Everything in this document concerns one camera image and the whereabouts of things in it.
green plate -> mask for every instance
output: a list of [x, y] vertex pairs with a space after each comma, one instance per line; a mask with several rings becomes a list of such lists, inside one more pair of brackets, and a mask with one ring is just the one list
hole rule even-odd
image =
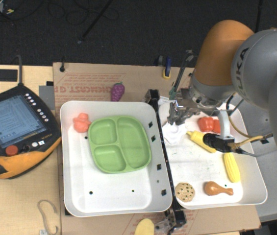
[[89, 126], [88, 139], [95, 164], [106, 173], [140, 170], [151, 161], [146, 131], [134, 117], [99, 118]]

toy cookie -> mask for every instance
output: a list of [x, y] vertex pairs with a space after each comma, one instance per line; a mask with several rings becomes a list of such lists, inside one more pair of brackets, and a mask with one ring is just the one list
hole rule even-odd
[[195, 195], [194, 188], [189, 183], [179, 183], [176, 186], [176, 197], [183, 202], [190, 202]]

cardboard sheet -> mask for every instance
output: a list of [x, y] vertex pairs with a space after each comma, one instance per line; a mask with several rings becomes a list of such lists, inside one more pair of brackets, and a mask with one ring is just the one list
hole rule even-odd
[[[143, 101], [149, 89], [159, 90], [160, 96], [168, 97], [179, 72], [179, 68], [172, 67], [171, 78], [166, 80], [162, 77], [163, 67], [65, 63], [64, 72], [60, 71], [60, 67], [61, 63], [53, 64], [57, 118], [59, 118], [59, 111], [63, 103], [69, 100], [110, 101], [111, 87], [120, 81], [126, 88], [120, 101]], [[192, 68], [185, 69], [180, 87], [188, 87], [189, 73], [192, 71]], [[165, 217], [164, 213], [136, 213], [88, 218], [65, 215], [60, 152], [58, 152], [58, 158], [62, 234], [133, 235], [138, 222], [143, 218], [150, 218], [157, 223]], [[257, 211], [253, 205], [186, 210], [185, 214], [187, 224], [176, 230], [174, 235], [215, 234], [260, 227]]]

kuka logo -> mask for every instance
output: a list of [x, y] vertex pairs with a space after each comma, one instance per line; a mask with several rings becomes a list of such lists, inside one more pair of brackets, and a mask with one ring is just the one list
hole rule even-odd
[[241, 60], [237, 61], [237, 64], [236, 64], [236, 67], [237, 67], [237, 70], [236, 70], [236, 81], [237, 81], [237, 87], [238, 89], [240, 89], [241, 91], [241, 94], [246, 96], [245, 95], [245, 91], [244, 91], [244, 88], [243, 88], [243, 84], [242, 84], [242, 80], [241, 80], [241, 72], [240, 72], [240, 69], [242, 67], [242, 64], [243, 64], [243, 60], [244, 60], [244, 55], [246, 54], [246, 52], [248, 51], [249, 47], [248, 48], [245, 48], [242, 50], [241, 54], [240, 54], [240, 58]]

white tray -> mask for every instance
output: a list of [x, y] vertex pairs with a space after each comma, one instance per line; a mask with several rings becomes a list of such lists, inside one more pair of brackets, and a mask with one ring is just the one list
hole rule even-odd
[[[73, 118], [84, 112], [98, 118], [129, 115], [143, 125], [151, 146], [151, 162], [141, 170], [109, 174], [97, 168], [88, 133], [77, 133]], [[156, 114], [143, 102], [69, 101], [60, 110], [63, 146], [64, 202], [73, 216], [162, 212], [172, 203], [172, 192], [162, 151]]]
[[[162, 126], [166, 121], [169, 110], [169, 103], [165, 103], [159, 108], [159, 116]], [[204, 113], [192, 116], [185, 121], [188, 131], [200, 131], [197, 121], [201, 117], [206, 117]], [[246, 133], [245, 125], [239, 110], [232, 114], [232, 120], [239, 130]], [[235, 137], [235, 142], [247, 139], [241, 136], [232, 126], [231, 134]], [[258, 205], [267, 200], [267, 189], [262, 178], [258, 163], [255, 157], [234, 153], [236, 162], [240, 169], [241, 181], [232, 183], [228, 177], [223, 161], [223, 153], [210, 153], [195, 144], [186, 134], [177, 145], [169, 145], [166, 150], [170, 163], [174, 186], [181, 182], [190, 183], [195, 189], [195, 196], [190, 202], [178, 202], [186, 209], [204, 209], [224, 206], [238, 205]], [[243, 150], [254, 153], [250, 143], [241, 147]], [[233, 188], [232, 196], [221, 193], [215, 196], [208, 196], [204, 193], [205, 182], [215, 181], [224, 188]]]

